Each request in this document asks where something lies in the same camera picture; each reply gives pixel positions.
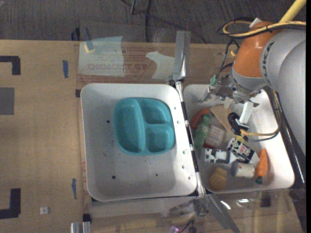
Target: blue plate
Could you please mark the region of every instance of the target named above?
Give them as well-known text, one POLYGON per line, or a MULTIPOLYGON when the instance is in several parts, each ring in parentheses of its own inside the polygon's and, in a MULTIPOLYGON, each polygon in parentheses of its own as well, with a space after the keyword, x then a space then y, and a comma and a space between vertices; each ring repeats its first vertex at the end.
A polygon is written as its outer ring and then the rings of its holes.
POLYGON ((170 109, 160 100, 120 100, 114 107, 113 127, 119 148, 128 154, 160 154, 172 149, 175 144, 170 109))

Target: divided teal dish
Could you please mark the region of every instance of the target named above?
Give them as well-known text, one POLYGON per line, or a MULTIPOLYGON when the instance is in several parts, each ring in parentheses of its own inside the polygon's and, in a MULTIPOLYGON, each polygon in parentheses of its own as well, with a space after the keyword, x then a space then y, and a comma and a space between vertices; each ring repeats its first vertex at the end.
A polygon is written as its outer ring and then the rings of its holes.
POLYGON ((157 99, 118 101, 113 111, 113 127, 119 148, 131 155, 161 154, 175 144, 170 109, 157 99))

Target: carrot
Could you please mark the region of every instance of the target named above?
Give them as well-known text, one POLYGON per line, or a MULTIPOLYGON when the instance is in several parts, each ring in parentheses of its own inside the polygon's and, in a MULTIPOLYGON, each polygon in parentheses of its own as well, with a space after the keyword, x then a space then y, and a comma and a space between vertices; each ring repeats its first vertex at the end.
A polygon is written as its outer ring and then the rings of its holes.
POLYGON ((267 175, 267 172, 268 172, 268 155, 267 149, 263 148, 260 153, 259 163, 255 169, 256 176, 258 176, 258 178, 256 179, 257 184, 262 184, 262 178, 267 175))
POLYGON ((196 129, 196 127, 198 126, 201 118, 203 115, 209 114, 209 109, 202 109, 200 111, 198 111, 197 113, 195 113, 195 115, 192 117, 191 121, 190 121, 190 126, 191 128, 193 128, 194 130, 196 129))

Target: green bottle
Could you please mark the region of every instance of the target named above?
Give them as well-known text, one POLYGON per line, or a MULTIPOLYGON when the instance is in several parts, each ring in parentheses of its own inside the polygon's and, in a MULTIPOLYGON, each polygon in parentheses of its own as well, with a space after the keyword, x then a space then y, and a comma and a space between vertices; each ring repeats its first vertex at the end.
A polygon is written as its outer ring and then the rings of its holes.
POLYGON ((207 138, 207 134, 209 131, 209 120, 210 120, 209 114, 203 115, 202 121, 198 124, 196 128, 193 141, 194 147, 197 150, 200 150, 203 147, 204 141, 207 138))

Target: yellow pole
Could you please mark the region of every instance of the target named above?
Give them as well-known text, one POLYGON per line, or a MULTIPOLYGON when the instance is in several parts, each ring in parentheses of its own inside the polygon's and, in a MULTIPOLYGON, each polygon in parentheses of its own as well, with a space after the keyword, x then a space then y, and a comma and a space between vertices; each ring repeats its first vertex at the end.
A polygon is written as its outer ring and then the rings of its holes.
POLYGON ((305 6, 307 0, 296 0, 289 10, 282 17, 280 22, 291 21, 295 18, 295 16, 299 13, 303 6, 305 6))

